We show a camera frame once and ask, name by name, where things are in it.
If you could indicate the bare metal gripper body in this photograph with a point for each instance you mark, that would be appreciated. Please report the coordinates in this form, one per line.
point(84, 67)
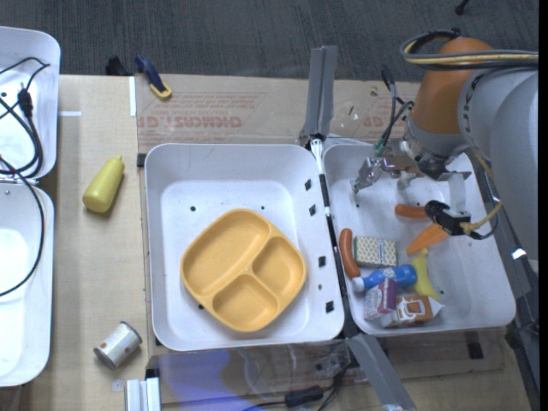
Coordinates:
point(413, 161)

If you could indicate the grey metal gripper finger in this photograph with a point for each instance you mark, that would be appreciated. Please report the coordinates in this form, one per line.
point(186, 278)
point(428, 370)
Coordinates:
point(406, 180)
point(368, 173)

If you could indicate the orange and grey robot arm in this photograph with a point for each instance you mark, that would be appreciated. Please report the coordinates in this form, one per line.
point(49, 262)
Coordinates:
point(492, 114)

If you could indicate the short orange sausage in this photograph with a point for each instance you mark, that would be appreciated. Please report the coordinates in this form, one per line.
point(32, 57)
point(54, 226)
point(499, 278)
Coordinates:
point(409, 211)

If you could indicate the orange carrot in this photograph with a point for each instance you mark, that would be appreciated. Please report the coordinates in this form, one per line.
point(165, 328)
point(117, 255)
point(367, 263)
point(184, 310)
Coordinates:
point(426, 239)

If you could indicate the green patterned small carton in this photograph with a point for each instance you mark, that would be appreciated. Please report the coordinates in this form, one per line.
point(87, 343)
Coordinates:
point(376, 251)

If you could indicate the long red sausage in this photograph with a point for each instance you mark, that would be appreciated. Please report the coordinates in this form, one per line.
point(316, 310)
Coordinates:
point(349, 255)

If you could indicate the yellow banana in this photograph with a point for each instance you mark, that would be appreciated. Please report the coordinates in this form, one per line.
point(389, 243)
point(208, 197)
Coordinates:
point(424, 276)

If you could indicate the blue bottle with white cap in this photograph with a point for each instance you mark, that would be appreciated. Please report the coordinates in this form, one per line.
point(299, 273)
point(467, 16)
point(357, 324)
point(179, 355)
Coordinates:
point(391, 277)

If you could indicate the white plastic tray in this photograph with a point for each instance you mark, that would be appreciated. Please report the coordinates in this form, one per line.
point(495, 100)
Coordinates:
point(471, 272)
point(180, 246)
point(13, 144)
point(21, 315)

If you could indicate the purple and white carton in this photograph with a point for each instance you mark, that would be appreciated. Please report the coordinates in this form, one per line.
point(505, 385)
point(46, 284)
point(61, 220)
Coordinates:
point(379, 300)

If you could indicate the brown cardboard board red print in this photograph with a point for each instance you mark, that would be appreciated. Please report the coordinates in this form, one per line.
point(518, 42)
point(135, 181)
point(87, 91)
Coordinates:
point(257, 109)

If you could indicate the orange and white carton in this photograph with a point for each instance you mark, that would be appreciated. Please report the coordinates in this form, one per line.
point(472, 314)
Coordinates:
point(413, 311)

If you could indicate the orange divided plate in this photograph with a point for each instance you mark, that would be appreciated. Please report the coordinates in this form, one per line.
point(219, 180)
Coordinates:
point(231, 251)

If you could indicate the yellow plastic bottle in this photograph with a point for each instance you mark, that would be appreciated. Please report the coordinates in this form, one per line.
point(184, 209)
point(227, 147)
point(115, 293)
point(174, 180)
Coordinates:
point(104, 186)

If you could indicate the white can with orange dots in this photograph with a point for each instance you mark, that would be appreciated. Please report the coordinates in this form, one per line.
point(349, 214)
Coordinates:
point(117, 344)

